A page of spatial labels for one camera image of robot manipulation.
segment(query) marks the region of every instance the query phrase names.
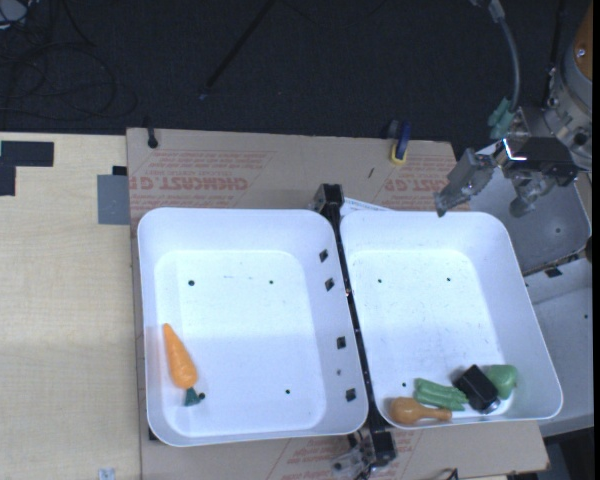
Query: cardboard sheet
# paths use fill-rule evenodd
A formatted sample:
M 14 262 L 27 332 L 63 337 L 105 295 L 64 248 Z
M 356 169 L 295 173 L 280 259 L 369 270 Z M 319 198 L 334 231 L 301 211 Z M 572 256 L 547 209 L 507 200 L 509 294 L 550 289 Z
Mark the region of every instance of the cardboard sheet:
M 433 192 L 455 165 L 448 143 L 412 140 L 402 165 L 390 141 L 366 138 L 155 130 L 127 131 L 143 478 L 293 480 L 335 478 L 343 436 L 174 448 L 149 438 L 136 229 L 157 207 L 309 208 L 322 183 L 348 198 L 395 210 L 435 211 Z M 455 211 L 466 211 L 461 206 Z M 374 478 L 415 480 L 540 471 L 548 457 L 536 422 L 394 430 L 398 458 Z

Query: wooden table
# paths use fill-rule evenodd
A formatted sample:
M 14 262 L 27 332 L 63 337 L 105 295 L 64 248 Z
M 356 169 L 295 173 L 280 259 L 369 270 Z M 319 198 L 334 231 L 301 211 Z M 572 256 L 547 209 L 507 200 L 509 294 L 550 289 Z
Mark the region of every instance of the wooden table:
M 92 480 L 103 468 L 141 478 L 129 226 L 99 224 L 97 206 L 97 176 L 126 165 L 126 137 L 4 140 L 52 141 L 55 157 L 18 167 L 16 195 L 0 197 L 0 478 Z M 496 444 L 509 462 L 546 467 L 535 422 L 501 428 L 526 441 Z

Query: toy carrot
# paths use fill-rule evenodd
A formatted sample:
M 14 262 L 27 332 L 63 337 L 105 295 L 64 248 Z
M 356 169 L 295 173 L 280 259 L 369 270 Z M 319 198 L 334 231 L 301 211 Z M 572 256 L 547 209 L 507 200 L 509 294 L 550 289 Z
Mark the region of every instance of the toy carrot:
M 169 372 L 173 383 L 179 388 L 186 389 L 184 405 L 200 403 L 201 398 L 193 386 L 198 382 L 198 371 L 196 370 L 191 356 L 173 328 L 169 324 L 162 326 L 164 344 L 169 363 Z

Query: black floor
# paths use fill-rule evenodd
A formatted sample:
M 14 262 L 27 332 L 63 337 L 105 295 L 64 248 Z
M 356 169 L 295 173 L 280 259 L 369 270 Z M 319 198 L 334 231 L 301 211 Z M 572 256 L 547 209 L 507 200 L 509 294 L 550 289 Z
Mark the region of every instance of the black floor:
M 0 131 L 122 134 L 141 126 L 380 137 L 392 119 L 456 153 L 489 143 L 513 91 L 505 35 L 469 0 L 20 0 L 0 23 Z M 563 12 L 561 1 L 564 1 Z M 520 103 L 540 105 L 556 44 L 591 0 L 500 0 Z M 556 27 L 558 16 L 560 26 Z

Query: white plastic bin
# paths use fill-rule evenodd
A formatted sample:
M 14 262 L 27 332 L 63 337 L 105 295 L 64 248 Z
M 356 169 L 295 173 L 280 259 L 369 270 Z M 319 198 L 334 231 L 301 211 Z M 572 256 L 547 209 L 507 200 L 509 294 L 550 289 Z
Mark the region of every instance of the white plastic bin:
M 512 364 L 511 397 L 483 415 L 470 406 L 447 422 L 546 419 L 562 391 L 504 225 L 481 212 L 367 211 L 341 235 L 371 385 L 380 413 L 410 397 L 418 377 L 443 385 L 473 364 Z
M 160 208 L 138 226 L 147 415 L 173 446 L 347 434 L 368 400 L 330 223 L 309 210 Z M 162 324 L 198 369 L 184 407 Z

